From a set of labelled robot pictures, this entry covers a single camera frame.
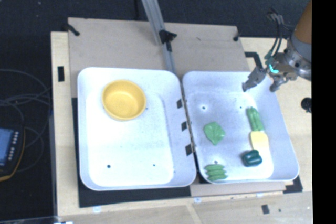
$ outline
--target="black clamp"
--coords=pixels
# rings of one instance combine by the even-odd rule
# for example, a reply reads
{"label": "black clamp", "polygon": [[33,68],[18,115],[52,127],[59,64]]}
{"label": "black clamp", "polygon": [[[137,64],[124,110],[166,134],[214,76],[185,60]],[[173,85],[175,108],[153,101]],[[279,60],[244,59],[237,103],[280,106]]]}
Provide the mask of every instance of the black clamp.
{"label": "black clamp", "polygon": [[162,30],[160,30],[159,35],[160,35],[161,43],[162,44],[166,43],[167,51],[171,52],[172,51],[171,41],[175,37],[177,37],[177,34],[174,34],[174,33],[171,33],[171,32],[168,32],[168,31],[162,29]]}

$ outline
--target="yellow bowl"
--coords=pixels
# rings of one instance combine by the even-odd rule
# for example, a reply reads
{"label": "yellow bowl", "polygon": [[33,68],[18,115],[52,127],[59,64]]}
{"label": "yellow bowl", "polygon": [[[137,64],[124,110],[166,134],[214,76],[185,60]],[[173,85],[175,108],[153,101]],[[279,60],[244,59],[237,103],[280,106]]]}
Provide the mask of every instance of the yellow bowl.
{"label": "yellow bowl", "polygon": [[126,121],[141,115],[146,108],[143,90],[129,80],[108,83],[102,92],[105,111],[114,119]]}

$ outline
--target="dark floor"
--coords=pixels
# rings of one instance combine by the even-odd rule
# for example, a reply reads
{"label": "dark floor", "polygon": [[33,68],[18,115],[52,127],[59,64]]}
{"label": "dark floor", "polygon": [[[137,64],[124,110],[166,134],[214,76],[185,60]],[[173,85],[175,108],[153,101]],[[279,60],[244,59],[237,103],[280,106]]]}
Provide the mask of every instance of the dark floor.
{"label": "dark floor", "polygon": [[[245,37],[275,37],[276,26],[266,18],[272,7],[294,26],[303,12],[304,0],[159,0],[165,22],[235,25]],[[135,19],[133,0],[0,0],[0,101],[18,94],[37,94],[41,83],[50,91],[50,32],[61,31],[68,17]],[[146,20],[140,3],[139,20]],[[10,70],[23,71],[15,73]],[[46,95],[38,97],[46,101]],[[54,214],[51,152],[48,126],[52,107],[38,100],[17,105],[25,126],[42,132],[27,148],[19,169],[0,182],[0,222]],[[0,105],[0,123],[18,118],[12,105]],[[34,131],[27,131],[33,141]],[[24,170],[39,159],[35,166]]]}

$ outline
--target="toy sink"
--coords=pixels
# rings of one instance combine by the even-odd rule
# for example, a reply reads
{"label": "toy sink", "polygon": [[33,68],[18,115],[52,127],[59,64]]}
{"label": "toy sink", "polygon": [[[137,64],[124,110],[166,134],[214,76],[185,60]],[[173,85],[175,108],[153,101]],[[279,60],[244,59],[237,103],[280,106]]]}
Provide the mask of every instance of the toy sink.
{"label": "toy sink", "polygon": [[[293,180],[299,165],[288,135],[279,103],[270,92],[271,80],[242,90],[249,72],[191,71],[183,77],[183,88],[201,175],[207,180],[207,165],[223,165],[225,179],[213,184],[248,181]],[[269,149],[262,152],[262,163],[246,167],[242,155],[252,150],[251,126],[247,108],[258,110],[268,136]],[[217,123],[225,136],[216,145],[207,138],[204,126]]]}
{"label": "toy sink", "polygon": [[[146,108],[119,121],[103,107],[102,92],[129,80],[145,93]],[[165,70],[85,68],[78,75],[79,167],[93,190],[182,187],[196,177],[191,138],[176,75]]]}

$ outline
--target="wooden table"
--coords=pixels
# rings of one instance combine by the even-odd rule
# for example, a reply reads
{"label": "wooden table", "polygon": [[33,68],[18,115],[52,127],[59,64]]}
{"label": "wooden table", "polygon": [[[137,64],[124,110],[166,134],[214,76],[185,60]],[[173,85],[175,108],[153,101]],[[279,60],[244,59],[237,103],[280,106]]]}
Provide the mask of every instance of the wooden table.
{"label": "wooden table", "polygon": [[[165,69],[161,48],[148,22],[70,18],[81,34],[51,32],[57,208],[60,221],[74,223],[307,223],[312,221],[311,114],[301,100],[311,97],[311,82],[298,78],[276,92],[300,166],[302,192],[284,194],[293,182],[234,184],[216,188],[192,184],[192,196],[79,207],[71,98],[76,76],[86,66]],[[177,75],[189,70],[249,71],[255,66],[244,51],[260,58],[273,38],[239,38],[235,26],[166,23]],[[131,57],[125,61],[123,56]]]}

